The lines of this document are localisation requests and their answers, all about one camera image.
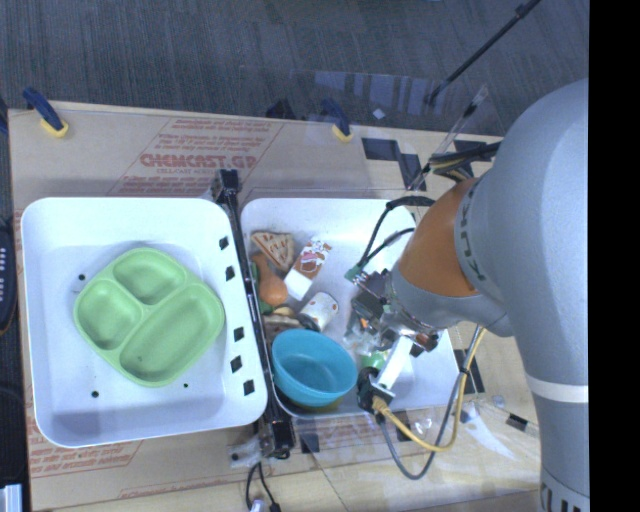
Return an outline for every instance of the brown cylinder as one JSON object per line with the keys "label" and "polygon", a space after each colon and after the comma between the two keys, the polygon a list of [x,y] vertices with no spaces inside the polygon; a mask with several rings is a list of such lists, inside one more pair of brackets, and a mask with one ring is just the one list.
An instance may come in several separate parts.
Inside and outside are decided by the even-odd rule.
{"label": "brown cylinder", "polygon": [[477,180],[471,178],[456,184],[429,208],[418,224],[398,262],[400,273],[412,285],[447,297],[477,293],[460,268],[454,241],[458,207]]}

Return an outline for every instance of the white plastic tray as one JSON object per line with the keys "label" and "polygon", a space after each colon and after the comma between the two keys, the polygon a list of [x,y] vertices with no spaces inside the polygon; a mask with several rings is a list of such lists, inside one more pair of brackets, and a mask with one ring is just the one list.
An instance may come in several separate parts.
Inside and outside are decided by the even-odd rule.
{"label": "white plastic tray", "polygon": [[[324,240],[332,246],[327,262],[314,280],[302,301],[289,299],[296,311],[316,292],[332,295],[339,304],[339,313],[327,326],[324,334],[340,342],[345,334],[351,314],[350,301],[359,289],[344,278],[364,251],[374,226],[385,209],[382,199],[331,199],[331,198],[260,198],[247,203],[241,213],[245,247],[250,256],[257,251],[249,237],[254,231],[291,233],[296,250],[312,237]],[[406,208],[396,208],[385,218],[373,249],[387,236],[405,228],[415,227],[415,221]],[[391,270],[409,240],[405,235],[396,244],[381,251],[365,270],[373,272]],[[359,357],[352,352],[359,364]],[[430,353],[411,358],[394,385],[396,398],[391,402],[394,410],[422,409],[444,405],[458,375],[458,366],[448,333],[445,331],[438,347]],[[308,412],[281,400],[281,405],[294,417],[314,418],[365,414],[357,405],[355,388],[340,405],[330,412]]]}
{"label": "white plastic tray", "polygon": [[[35,417],[51,442],[82,447],[247,425],[261,416],[266,384],[220,207],[204,199],[46,198],[25,209],[21,225]],[[72,316],[84,283],[140,246],[180,261],[218,294],[226,312],[220,338],[160,388],[115,371]]]}

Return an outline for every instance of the yellow clamp tip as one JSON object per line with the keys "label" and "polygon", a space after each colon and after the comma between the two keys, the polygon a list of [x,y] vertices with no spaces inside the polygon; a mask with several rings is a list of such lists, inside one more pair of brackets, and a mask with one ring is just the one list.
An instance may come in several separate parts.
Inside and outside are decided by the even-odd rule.
{"label": "yellow clamp tip", "polygon": [[351,139],[353,139],[353,132],[351,132],[349,135],[345,135],[342,130],[340,128],[338,128],[337,124],[334,124],[331,127],[331,131],[333,132],[333,134],[338,137],[338,139],[342,142],[350,142]]}
{"label": "yellow clamp tip", "polygon": [[42,126],[49,134],[59,139],[64,137],[69,131],[69,124],[66,121],[62,121],[62,128],[56,130],[53,126],[47,123],[44,119],[40,119],[40,126]]}

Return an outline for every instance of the green divided plate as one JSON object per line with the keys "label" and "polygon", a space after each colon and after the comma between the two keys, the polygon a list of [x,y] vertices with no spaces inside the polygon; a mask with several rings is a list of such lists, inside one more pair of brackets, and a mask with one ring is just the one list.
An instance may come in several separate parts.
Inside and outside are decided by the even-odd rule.
{"label": "green divided plate", "polygon": [[144,386],[169,384],[216,340],[222,301],[165,252],[130,250],[101,270],[76,299],[75,324],[98,354]]}

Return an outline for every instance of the black hole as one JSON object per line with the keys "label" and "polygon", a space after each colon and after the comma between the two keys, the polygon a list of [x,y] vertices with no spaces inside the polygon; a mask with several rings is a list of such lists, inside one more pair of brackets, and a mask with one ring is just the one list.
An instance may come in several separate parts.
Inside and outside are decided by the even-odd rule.
{"label": "black hole", "polygon": [[231,371],[233,373],[237,372],[240,368],[242,368],[242,358],[240,356],[234,357],[231,360]]}
{"label": "black hole", "polygon": [[250,395],[255,390],[256,390],[256,388],[253,385],[253,381],[252,380],[248,380],[247,382],[244,383],[244,396]]}

